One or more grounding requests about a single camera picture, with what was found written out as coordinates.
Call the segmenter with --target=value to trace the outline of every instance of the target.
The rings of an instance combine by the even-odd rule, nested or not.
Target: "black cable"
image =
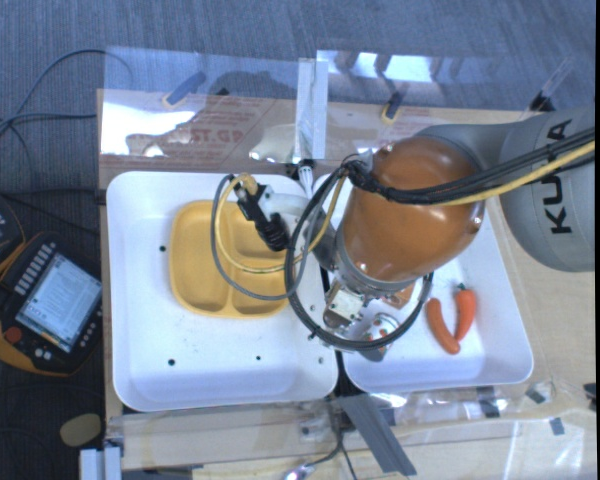
[[[39,436],[37,436],[36,434],[34,434],[33,432],[29,432],[28,430],[24,430],[22,428],[18,428],[18,427],[0,427],[0,436],[1,435],[11,436],[13,434],[17,434],[17,435],[21,435],[21,436],[24,436],[24,437],[28,437],[29,439],[32,439],[33,441],[35,441],[36,443],[38,443],[38,445],[44,450],[44,452],[49,457],[49,465],[50,465],[50,469],[52,471],[51,477],[52,478],[57,478],[56,471],[55,471],[55,463],[54,463],[53,453],[51,452],[51,450],[45,444],[44,441]]]
[[[28,112],[26,114],[14,114],[0,122],[0,137],[2,134],[17,121],[32,119],[93,119],[96,114],[71,114],[61,112]]]
[[[15,134],[16,138],[18,139],[18,142],[20,142],[20,144],[22,145],[22,148],[24,149],[25,155],[27,156],[27,162],[29,164],[29,171],[30,171],[31,177],[33,178],[32,185],[36,185],[37,179],[38,179],[38,173],[33,166],[33,160],[31,158],[31,151],[29,151],[29,147],[27,146],[27,143],[24,140],[24,137],[18,131],[18,129],[15,126],[13,126],[13,123],[9,124],[9,127],[11,128],[11,131]]]
[[[8,192],[0,192],[2,195],[8,196],[23,196],[23,195],[33,195],[33,194],[42,194],[48,192],[88,192],[93,194],[94,197],[97,193],[97,189],[93,187],[87,186],[60,186],[60,187],[39,187],[32,188],[27,190],[10,190]]]
[[[2,194],[2,196],[5,199],[8,199],[9,201],[13,201],[15,203],[18,203],[18,204],[21,204],[23,206],[26,206],[27,208],[30,208],[30,209],[35,210],[37,212],[40,212],[43,215],[46,215],[48,217],[51,217],[51,218],[57,220],[58,222],[61,222],[63,224],[71,226],[73,228],[79,229],[80,231],[84,231],[86,233],[90,233],[90,234],[95,235],[95,236],[100,236],[100,230],[97,229],[97,228],[93,229],[93,228],[88,228],[86,226],[83,226],[81,224],[77,224],[77,223],[72,222],[72,221],[70,221],[68,219],[65,219],[64,217],[60,217],[59,215],[56,215],[53,212],[50,212],[50,211],[45,210],[43,208],[40,208],[39,206],[31,204],[31,203],[29,203],[27,201],[23,201],[22,199],[18,199],[17,197],[14,197],[14,196],[10,195],[9,193],[2,192],[1,194]]]
[[[78,393],[83,393],[86,395],[91,395],[96,398],[100,398],[104,400],[104,395],[95,391],[94,389],[90,389],[83,386],[77,386],[75,384],[53,384],[53,383],[34,383],[34,384],[18,384],[15,386],[7,386],[0,388],[0,395],[4,395],[5,391],[28,391],[30,389],[62,389],[67,391],[76,391]]]
[[[16,110],[16,114],[22,111],[22,109],[24,108],[24,106],[27,104],[27,102],[31,98],[32,94],[37,89],[38,85],[40,85],[40,82],[42,82],[42,80],[47,75],[47,73],[49,73],[49,71],[51,71],[55,66],[57,66],[58,64],[60,64],[61,62],[65,61],[65,60],[69,59],[70,57],[74,57],[76,55],[83,55],[83,54],[87,54],[87,53],[96,53],[96,54],[99,54],[99,55],[109,55],[109,56],[111,56],[113,58],[118,59],[120,62],[122,62],[122,64],[124,64],[126,66],[126,68],[129,70],[129,73],[133,77],[133,72],[131,71],[131,68],[129,67],[129,64],[127,64],[124,61],[124,59],[122,59],[121,57],[119,57],[115,53],[111,53],[111,52],[108,52],[106,50],[102,50],[102,49],[99,49],[99,48],[82,48],[82,49],[79,49],[79,50],[73,50],[73,51],[70,51],[68,53],[65,53],[64,55],[61,55],[61,56],[57,57],[44,70],[42,70],[42,72],[40,73],[40,75],[38,75],[38,78],[36,78],[35,82],[32,84],[31,88],[27,92],[26,96],[22,99],[22,102],[20,103],[20,105],[18,106],[18,108]]]
[[[588,128],[545,148],[534,149],[485,171],[441,185],[420,189],[399,190],[384,186],[372,177],[364,163],[359,160],[347,162],[344,167],[349,171],[348,176],[352,184],[362,190],[379,193],[388,200],[402,204],[431,205],[452,201],[467,195],[475,195],[485,190],[485,185],[489,182],[501,179],[505,175],[519,171],[538,161],[572,151],[590,142],[594,137],[595,129]]]
[[[315,209],[322,207],[322,204],[326,200],[331,189],[338,182],[338,180],[345,175],[345,172],[346,172],[345,169],[341,167],[329,175],[329,177],[318,188],[318,190],[316,190],[313,197],[309,200],[309,203],[305,207],[302,215],[300,216],[300,219],[298,220],[298,223],[296,224],[296,227],[291,235],[291,239],[289,242],[289,248],[287,249],[287,252],[285,255],[284,274],[285,274],[285,284],[287,286],[287,289],[289,287],[293,286],[296,282],[296,280],[294,279],[294,272],[293,272],[294,250],[296,248],[296,244],[298,242],[298,238],[301,233],[302,225],[308,219],[309,215],[311,215],[313,213],[313,211]],[[342,350],[354,350],[354,351],[355,350],[357,350],[357,351],[376,350],[380,347],[383,347],[383,346],[389,345],[390,343],[393,343],[395,340],[400,338],[405,332],[407,332],[411,328],[411,326],[415,322],[416,318],[418,317],[420,311],[422,310],[422,308],[426,302],[429,291],[431,289],[432,280],[433,280],[433,272],[424,276],[422,289],[421,289],[419,299],[418,299],[418,304],[416,305],[416,307],[412,311],[412,313],[404,320],[404,322],[402,322],[402,324],[400,324],[391,333],[387,334],[386,336],[383,336],[382,338],[378,338],[373,341],[349,340],[349,339],[345,339],[345,338],[340,338],[340,337],[326,331],[325,329],[320,327],[313,320],[313,318],[311,318],[309,316],[309,314],[304,309],[304,306],[302,305],[302,302],[300,301],[300,298],[298,297],[298,294],[296,292],[293,292],[289,296],[289,303],[291,304],[291,308],[293,309],[295,314],[298,316],[300,321],[305,325],[305,327],[307,327],[307,329],[309,329],[309,331],[311,331],[311,334],[309,335],[310,338],[317,336],[325,343],[332,345],[335,348],[342,349]]]
[[[558,167],[552,174],[559,174],[561,172],[571,171],[573,169],[577,169],[578,167],[583,167],[583,166],[588,165],[588,164],[590,164],[592,162],[595,162],[595,161],[596,161],[596,157],[593,156],[593,155],[589,156],[588,158],[583,158],[582,160],[574,160],[573,162],[571,162],[571,163],[569,163],[567,165],[563,165],[562,167]],[[537,180],[533,180],[529,184],[540,183],[547,176],[543,176],[542,178],[539,178]]]
[[[314,460],[313,462],[307,463],[307,466],[314,467],[314,466],[317,466],[318,464],[322,464],[323,462],[328,462],[328,461],[334,459],[336,457],[336,455],[338,455],[342,450],[343,450],[342,432],[338,432],[338,442],[336,444],[336,447],[331,452],[329,452],[328,455],[325,455],[321,459],[317,459],[317,460]]]
[[[229,285],[231,285],[231,287],[235,288],[240,293],[247,295],[248,297],[252,297],[254,299],[259,299],[259,300],[265,300],[265,301],[278,301],[278,300],[288,299],[293,293],[296,292],[296,290],[298,289],[298,286],[300,286],[300,282],[302,280],[302,276],[304,274],[304,270],[305,270],[307,261],[309,259],[309,254],[307,251],[304,252],[304,254],[302,255],[302,260],[300,260],[300,267],[299,267],[297,278],[294,280],[293,283],[291,283],[290,285],[288,285],[286,287],[286,290],[287,290],[286,293],[283,293],[280,295],[262,295],[259,293],[253,293],[252,291],[247,290],[243,286],[236,283],[233,279],[231,279],[231,277],[225,272],[224,268],[222,267],[222,264],[220,262],[220,257],[218,256],[218,250],[216,247],[215,221],[217,218],[218,204],[219,204],[219,199],[222,194],[222,188],[232,178],[233,178],[232,174],[227,174],[226,176],[224,176],[222,178],[222,180],[220,181],[220,184],[218,185],[218,188],[216,189],[216,194],[213,198],[213,204],[211,207],[210,245],[211,245],[211,254],[213,256],[213,261],[216,265],[216,268],[217,268],[218,272],[220,273],[220,275],[222,276],[222,278],[227,283],[229,283]],[[318,216],[319,215],[316,212],[316,214],[313,215],[313,217],[309,220],[309,230],[308,230],[309,236],[312,236],[313,229],[315,228],[315,225],[318,221]],[[291,251],[291,254],[295,255],[295,248]]]
[[[344,446],[342,447],[342,454],[344,455],[344,459],[347,461],[347,466],[349,467],[349,472],[351,473],[351,478],[353,478],[353,480],[358,480],[358,477],[356,476],[356,472],[353,469],[353,464],[351,463],[351,459],[349,458],[349,453],[347,452],[347,449]]]
[[[8,374],[7,371],[5,371],[2,375],[2,392],[3,392],[3,396],[1,399],[2,402],[2,421],[4,422],[3,428],[11,428],[11,424],[9,422],[9,396],[8,396],[8,384],[9,384],[9,379],[8,379]],[[13,444],[13,441],[11,440],[11,434],[6,434],[6,439],[5,439],[5,444],[7,447],[7,450],[9,452],[9,455],[11,456],[11,462],[14,464],[14,467],[18,473],[18,475],[21,478],[28,478],[28,475],[25,473],[25,471],[22,468],[22,464],[21,461],[18,460],[18,456],[16,454],[16,450]]]

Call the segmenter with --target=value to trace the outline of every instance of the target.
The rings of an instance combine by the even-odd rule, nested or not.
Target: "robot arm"
[[[553,269],[594,270],[594,113],[592,106],[504,125],[430,127],[343,164],[332,178],[348,176],[354,188],[338,228],[315,251],[334,278],[324,312],[329,330],[306,318],[292,297],[296,314],[327,343],[360,350],[360,342],[335,335],[371,299],[399,298],[460,254],[479,232],[494,187],[504,187],[495,193],[530,256]],[[567,154],[577,159],[567,163]],[[540,168],[561,158],[560,169]]]

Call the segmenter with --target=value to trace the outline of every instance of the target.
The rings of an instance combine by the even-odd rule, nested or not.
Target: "yellow plate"
[[[287,299],[265,301],[242,294],[227,283],[211,254],[211,201],[183,207],[171,228],[169,275],[171,289],[185,308],[207,316],[257,318],[270,316],[287,305]],[[226,203],[221,216],[222,243],[229,255],[249,267],[282,264],[284,252],[273,252],[245,219],[236,203]],[[237,284],[262,295],[285,292],[283,271],[268,274],[245,272],[231,265],[218,251],[225,272]]]

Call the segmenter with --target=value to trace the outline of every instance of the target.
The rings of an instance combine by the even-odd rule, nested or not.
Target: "orange carrot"
[[[449,354],[457,354],[460,352],[460,343],[449,332],[447,324],[442,318],[442,304],[439,299],[431,298],[427,301],[426,306],[427,322],[431,332],[435,336],[440,346]]]
[[[471,328],[476,316],[476,294],[473,290],[466,288],[463,284],[459,286],[460,290],[456,293],[454,299],[458,310],[458,320],[454,337],[461,341]]]

